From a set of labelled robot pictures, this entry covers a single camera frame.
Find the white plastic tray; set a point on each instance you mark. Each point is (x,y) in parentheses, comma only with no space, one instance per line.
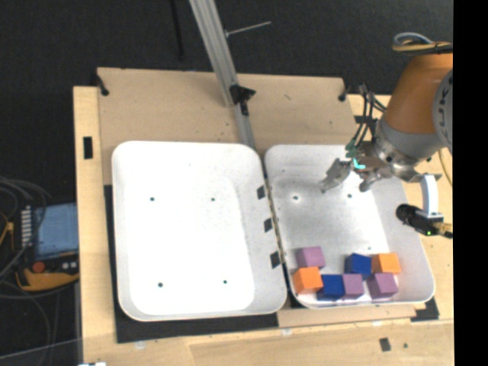
(190,231)
(343,219)

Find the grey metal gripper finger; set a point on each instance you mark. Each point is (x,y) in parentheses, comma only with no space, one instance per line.
(334,175)
(369,181)

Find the black cylinder on white bracket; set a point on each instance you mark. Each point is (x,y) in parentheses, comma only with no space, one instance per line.
(419,214)

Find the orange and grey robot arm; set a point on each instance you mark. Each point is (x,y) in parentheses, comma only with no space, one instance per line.
(417,101)

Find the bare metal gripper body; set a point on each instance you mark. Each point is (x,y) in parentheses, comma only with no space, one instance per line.
(385,162)

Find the blue cube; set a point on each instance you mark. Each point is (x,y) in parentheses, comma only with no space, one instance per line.
(358,263)
(332,285)

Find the brown cardboard board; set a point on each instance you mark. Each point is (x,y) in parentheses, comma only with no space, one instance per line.
(183,105)

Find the purple cube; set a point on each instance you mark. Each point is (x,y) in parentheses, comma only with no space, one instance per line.
(383,285)
(353,284)
(310,257)

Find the orange cube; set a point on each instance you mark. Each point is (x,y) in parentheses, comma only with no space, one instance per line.
(387,262)
(307,280)

